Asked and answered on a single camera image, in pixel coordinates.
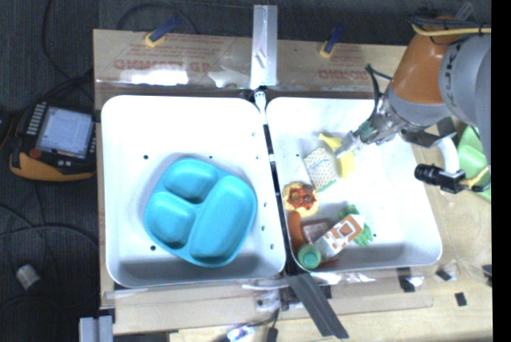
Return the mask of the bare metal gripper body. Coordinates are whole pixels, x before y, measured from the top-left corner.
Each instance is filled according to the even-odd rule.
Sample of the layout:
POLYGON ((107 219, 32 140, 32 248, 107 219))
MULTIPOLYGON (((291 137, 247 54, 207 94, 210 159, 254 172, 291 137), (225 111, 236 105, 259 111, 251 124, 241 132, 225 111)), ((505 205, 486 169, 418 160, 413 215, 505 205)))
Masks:
POLYGON ((356 134, 365 145, 381 145, 392 141, 403 126, 404 121, 391 107, 379 105, 357 128, 356 134))

